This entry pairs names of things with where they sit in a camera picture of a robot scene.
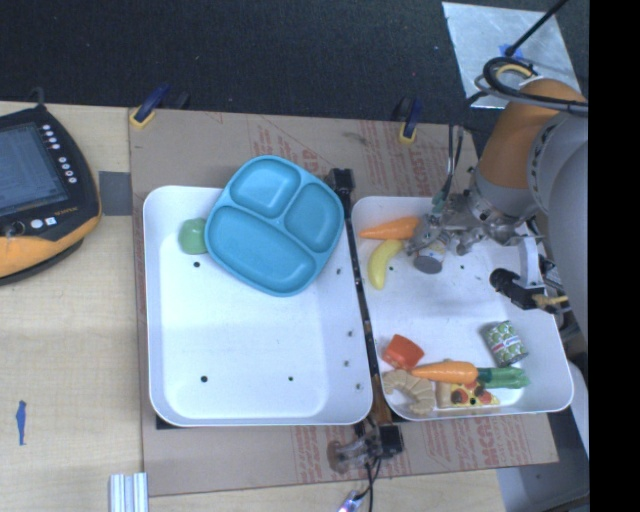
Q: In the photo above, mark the orange carrot with green top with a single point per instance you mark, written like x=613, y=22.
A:
x=445, y=372

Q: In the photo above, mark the green round toy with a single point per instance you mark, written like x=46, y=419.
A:
x=192, y=236

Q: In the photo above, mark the pizza slice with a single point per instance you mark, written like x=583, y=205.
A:
x=462, y=396

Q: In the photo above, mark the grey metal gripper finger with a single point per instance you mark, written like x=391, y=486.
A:
x=463, y=244
x=421, y=241

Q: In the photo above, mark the black cylinder on white bracket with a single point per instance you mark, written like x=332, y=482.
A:
x=527, y=292

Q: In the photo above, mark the white plastic tray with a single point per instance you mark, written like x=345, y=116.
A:
x=450, y=310
x=240, y=350

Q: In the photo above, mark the small white and yellow can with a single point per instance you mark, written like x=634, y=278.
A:
x=430, y=262

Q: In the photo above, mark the green peas can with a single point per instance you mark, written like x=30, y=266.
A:
x=505, y=344

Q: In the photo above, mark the thin black rod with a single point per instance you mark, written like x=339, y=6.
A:
x=361, y=300

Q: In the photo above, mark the brown cardboard board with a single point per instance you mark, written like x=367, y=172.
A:
x=210, y=145

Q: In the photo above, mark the yellow banana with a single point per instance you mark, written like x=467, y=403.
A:
x=380, y=262

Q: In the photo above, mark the red block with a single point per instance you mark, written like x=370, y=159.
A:
x=402, y=351

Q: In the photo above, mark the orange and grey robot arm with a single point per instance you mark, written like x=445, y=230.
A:
x=505, y=145

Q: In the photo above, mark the blue divided plate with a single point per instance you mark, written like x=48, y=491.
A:
x=265, y=245

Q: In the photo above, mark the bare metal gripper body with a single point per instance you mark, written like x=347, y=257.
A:
x=472, y=217

